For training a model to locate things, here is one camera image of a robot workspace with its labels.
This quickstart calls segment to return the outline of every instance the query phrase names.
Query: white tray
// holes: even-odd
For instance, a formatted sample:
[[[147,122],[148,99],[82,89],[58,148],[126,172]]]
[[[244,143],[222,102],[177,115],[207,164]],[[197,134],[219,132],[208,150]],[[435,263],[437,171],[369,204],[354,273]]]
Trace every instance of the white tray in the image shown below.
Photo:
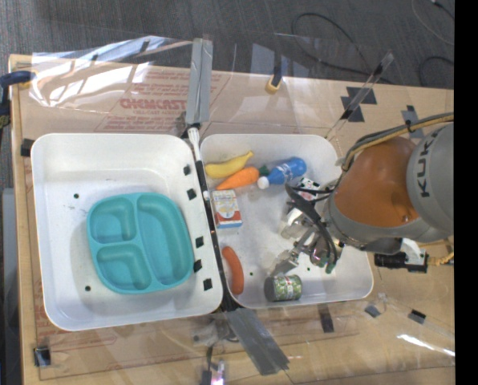
[[[213,312],[223,287],[192,151],[181,139],[149,134],[47,134],[31,150],[45,311],[64,330],[88,330]],[[184,174],[188,166],[190,173]],[[188,190],[196,197],[189,200]],[[86,217],[121,193],[162,193],[179,206],[202,268],[181,285],[117,294],[91,260]],[[196,247],[196,239],[204,244]],[[212,288],[205,289],[209,281]]]
[[[224,161],[253,151],[247,165],[261,167],[293,156],[307,164],[305,177],[326,184],[340,174],[333,146],[321,136],[299,134],[214,134],[204,138],[201,154],[204,163]],[[209,189],[219,180],[207,178]],[[279,306],[297,306],[324,302],[348,301],[366,297],[373,287],[373,275],[367,254],[346,246],[331,274],[312,265],[309,257],[301,254],[299,266],[287,275],[297,274],[302,280],[302,296],[297,301],[269,302],[264,295],[264,280],[276,257],[291,250],[294,240],[283,238],[279,225],[287,212],[287,193],[281,185],[261,190],[256,184],[236,189],[237,203],[243,224],[238,228],[218,229],[220,247],[231,246],[245,275],[245,288],[234,299],[244,307],[261,309]],[[231,286],[232,275],[223,259],[225,275]]]

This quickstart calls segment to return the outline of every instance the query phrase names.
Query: orange carrot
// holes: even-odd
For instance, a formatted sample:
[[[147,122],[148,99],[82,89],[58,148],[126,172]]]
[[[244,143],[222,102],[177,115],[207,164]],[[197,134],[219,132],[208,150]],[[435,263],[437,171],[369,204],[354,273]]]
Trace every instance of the orange carrot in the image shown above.
[[[224,180],[221,184],[219,184],[216,189],[232,189],[237,187],[242,187],[244,185],[253,184],[258,180],[260,176],[260,172],[255,167],[246,167],[242,170],[239,170],[235,174],[232,174],[226,180]]]
[[[232,271],[232,286],[230,287],[232,294],[242,294],[245,288],[245,273],[242,270],[241,260],[233,248],[228,245],[221,250],[221,254],[229,263]]]

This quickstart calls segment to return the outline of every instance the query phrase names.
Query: wooden table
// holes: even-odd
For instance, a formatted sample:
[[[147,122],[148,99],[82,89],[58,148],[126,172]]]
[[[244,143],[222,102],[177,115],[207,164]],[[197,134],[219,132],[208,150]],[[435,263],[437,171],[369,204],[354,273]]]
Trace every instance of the wooden table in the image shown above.
[[[28,56],[11,55],[9,70],[14,71],[17,65],[22,67],[27,62],[30,62]],[[225,84],[225,91],[228,90],[230,95],[236,92],[238,97],[242,97],[241,79],[251,82],[251,78],[241,75],[233,78],[234,85]],[[319,93],[312,103],[306,101],[305,105],[306,110],[314,109],[315,113],[334,107],[342,112],[341,97],[347,95],[346,88],[359,86],[325,80],[285,79],[285,82],[285,95],[298,98],[300,104],[306,101],[299,99],[302,87],[312,87],[314,92]],[[63,337],[63,333],[49,324],[46,315],[42,314],[30,162],[22,155],[23,120],[31,113],[29,106],[23,107],[24,90],[26,87],[11,89],[23,384],[200,383],[201,372],[206,368],[206,348],[194,347],[190,334],[201,328],[201,321],[188,319],[163,322],[153,327],[117,328],[112,330],[112,337],[113,341],[121,341],[121,346],[106,346],[102,334],[71,333]],[[362,105],[366,121],[363,130],[367,127],[371,132],[379,129],[380,121],[388,121],[389,126],[394,124],[393,121],[401,124],[401,112],[411,108],[420,117],[453,109],[453,92],[448,90],[378,85],[375,95],[376,104]],[[307,130],[319,132],[316,128]],[[343,154],[348,142],[358,138],[361,131],[359,126],[352,124],[337,135],[334,145],[339,155]],[[433,257],[448,253],[448,247],[442,243],[429,245],[426,249]],[[257,313],[289,358],[288,371],[260,376],[239,345],[225,343],[216,347],[213,361],[225,361],[227,383],[292,384],[322,383],[325,380],[326,383],[351,385],[455,383],[454,357],[448,353],[455,349],[454,267],[431,266],[426,274],[410,274],[404,269],[380,269],[374,266],[372,258],[370,261],[375,286],[371,294],[362,300],[331,303],[324,308],[309,306]],[[364,312],[366,305],[372,303],[383,312],[377,318]],[[319,312],[323,310],[331,316],[333,332],[322,329],[319,318],[323,313]],[[420,325],[407,318],[411,310],[426,314],[426,323]],[[423,342],[412,342],[416,338]],[[85,343],[86,346],[74,350],[67,345],[70,341],[79,345]],[[58,351],[52,355],[54,361],[50,366],[37,367],[34,364],[34,349],[45,344],[52,349],[57,347]],[[166,355],[162,351],[148,349],[148,346],[173,351]],[[137,358],[141,353],[148,358]]]

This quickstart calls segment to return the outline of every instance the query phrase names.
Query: gray carpet floor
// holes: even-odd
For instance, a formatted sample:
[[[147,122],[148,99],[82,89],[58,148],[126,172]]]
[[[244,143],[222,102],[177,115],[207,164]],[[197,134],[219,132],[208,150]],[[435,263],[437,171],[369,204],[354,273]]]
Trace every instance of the gray carpet floor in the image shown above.
[[[251,47],[258,45],[302,64],[305,76],[365,81],[364,74],[319,61],[286,37],[297,34],[332,45],[355,45],[365,52],[391,51],[397,63],[392,83],[453,88],[455,0],[435,1],[0,0],[0,76],[7,73],[13,53],[84,50],[141,35],[187,40],[208,35],[215,44],[217,70],[253,71]],[[335,65],[341,66],[341,61],[341,56],[334,59]],[[6,128],[0,155],[0,212],[2,191],[11,187]],[[1,234],[0,218],[0,298]],[[0,362],[3,327],[0,303]]]

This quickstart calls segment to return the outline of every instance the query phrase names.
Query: blue clamp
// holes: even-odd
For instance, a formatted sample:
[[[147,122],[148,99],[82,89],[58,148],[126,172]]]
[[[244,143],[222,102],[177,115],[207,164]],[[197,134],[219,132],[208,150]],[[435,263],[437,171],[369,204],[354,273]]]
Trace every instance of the blue clamp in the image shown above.
[[[13,71],[0,77],[2,102],[0,103],[0,149],[2,148],[3,128],[10,123],[9,87],[13,84],[27,83],[35,77],[32,71]]]

